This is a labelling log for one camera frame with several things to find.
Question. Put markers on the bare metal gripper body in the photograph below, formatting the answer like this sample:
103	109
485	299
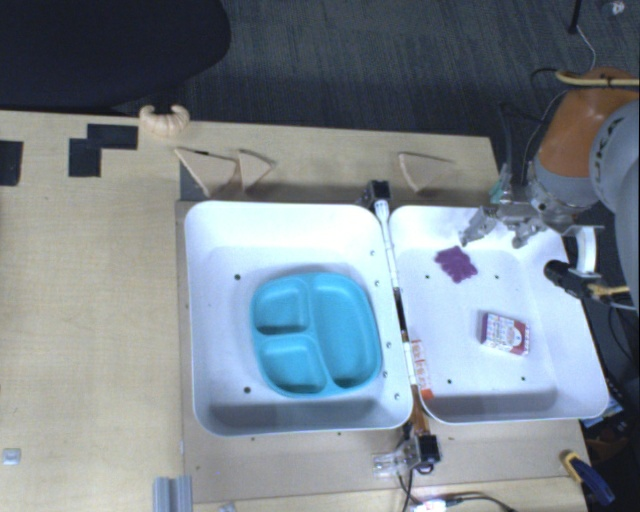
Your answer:
520	214

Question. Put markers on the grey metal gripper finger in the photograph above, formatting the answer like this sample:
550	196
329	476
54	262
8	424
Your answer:
523	235
477	226

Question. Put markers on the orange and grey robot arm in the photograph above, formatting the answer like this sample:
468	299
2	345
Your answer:
575	130

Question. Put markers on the purple grapes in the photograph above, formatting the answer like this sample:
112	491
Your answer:
456	263

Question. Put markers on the beige triangular wedge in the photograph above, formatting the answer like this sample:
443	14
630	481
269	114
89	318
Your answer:
207	170
417	170
252	167

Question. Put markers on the thin black and white rod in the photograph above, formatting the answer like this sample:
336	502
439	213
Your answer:
391	260

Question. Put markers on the red and white carton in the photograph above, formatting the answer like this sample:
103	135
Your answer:
504	333

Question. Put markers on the blue divided plate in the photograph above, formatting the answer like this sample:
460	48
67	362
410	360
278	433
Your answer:
345	325

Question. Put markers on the white plastic tray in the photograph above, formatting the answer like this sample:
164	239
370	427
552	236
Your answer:
465	395
225	310

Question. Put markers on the beige croissant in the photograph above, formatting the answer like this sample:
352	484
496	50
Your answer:
162	122

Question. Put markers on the black round seat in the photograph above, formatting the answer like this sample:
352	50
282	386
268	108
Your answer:
100	45

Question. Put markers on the small white square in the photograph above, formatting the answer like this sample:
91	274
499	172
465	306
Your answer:
11	456

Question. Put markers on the black cylinder on white bracket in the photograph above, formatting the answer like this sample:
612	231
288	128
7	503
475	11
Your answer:
567	277

